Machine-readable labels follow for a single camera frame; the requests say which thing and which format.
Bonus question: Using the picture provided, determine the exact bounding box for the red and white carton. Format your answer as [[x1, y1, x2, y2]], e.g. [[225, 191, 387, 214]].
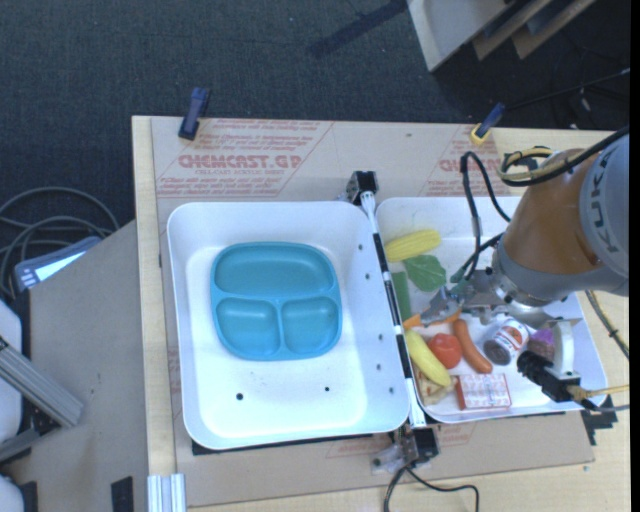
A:
[[454, 372, 513, 412]]

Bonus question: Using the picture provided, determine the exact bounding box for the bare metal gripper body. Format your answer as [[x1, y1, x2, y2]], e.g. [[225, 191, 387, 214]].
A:
[[455, 268, 557, 329]]

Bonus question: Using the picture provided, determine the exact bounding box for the thin black and white rod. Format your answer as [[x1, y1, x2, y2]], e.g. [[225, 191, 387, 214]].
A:
[[360, 190, 427, 428]]

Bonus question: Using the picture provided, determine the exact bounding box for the white and red can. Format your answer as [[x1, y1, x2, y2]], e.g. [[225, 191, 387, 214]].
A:
[[482, 317, 531, 365]]

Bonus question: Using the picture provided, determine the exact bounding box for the orange sausage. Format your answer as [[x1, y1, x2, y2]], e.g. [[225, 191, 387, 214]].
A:
[[452, 318, 495, 376]]

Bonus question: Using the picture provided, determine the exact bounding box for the white plastic tray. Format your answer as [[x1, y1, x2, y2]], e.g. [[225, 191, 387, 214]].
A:
[[374, 195, 611, 425], [166, 200, 413, 451]]

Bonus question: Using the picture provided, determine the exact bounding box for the pizza slice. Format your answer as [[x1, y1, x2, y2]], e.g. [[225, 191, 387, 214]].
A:
[[415, 371, 459, 407]]

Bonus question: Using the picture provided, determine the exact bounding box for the yellow corn cob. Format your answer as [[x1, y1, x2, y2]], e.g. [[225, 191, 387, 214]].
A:
[[383, 228, 444, 264]]

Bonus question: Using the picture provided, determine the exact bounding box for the green rectangular stick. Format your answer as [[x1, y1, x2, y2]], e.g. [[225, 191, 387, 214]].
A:
[[390, 270, 414, 322]]

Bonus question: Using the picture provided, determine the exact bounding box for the brown cardboard board red print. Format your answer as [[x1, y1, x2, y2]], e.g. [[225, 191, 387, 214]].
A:
[[149, 117, 597, 507]]

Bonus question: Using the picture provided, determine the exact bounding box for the blue divided plate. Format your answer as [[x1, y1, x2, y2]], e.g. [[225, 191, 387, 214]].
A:
[[209, 241, 344, 363]]

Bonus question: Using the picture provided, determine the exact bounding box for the green lettuce leaf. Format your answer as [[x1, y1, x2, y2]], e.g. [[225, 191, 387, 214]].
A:
[[402, 254, 448, 294]]

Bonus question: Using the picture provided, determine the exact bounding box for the yellow banana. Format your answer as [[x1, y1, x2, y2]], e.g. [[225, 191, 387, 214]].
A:
[[404, 328, 453, 388]]

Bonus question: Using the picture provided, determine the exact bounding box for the black cylinder on white bracket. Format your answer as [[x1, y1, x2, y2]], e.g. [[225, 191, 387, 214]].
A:
[[516, 319, 584, 404]]

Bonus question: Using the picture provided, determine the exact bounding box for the orange carrot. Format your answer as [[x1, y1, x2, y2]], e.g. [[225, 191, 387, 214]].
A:
[[401, 308, 464, 332]]

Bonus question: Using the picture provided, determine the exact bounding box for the red tomato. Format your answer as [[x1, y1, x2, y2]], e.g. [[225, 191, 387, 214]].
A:
[[426, 332, 464, 371]]

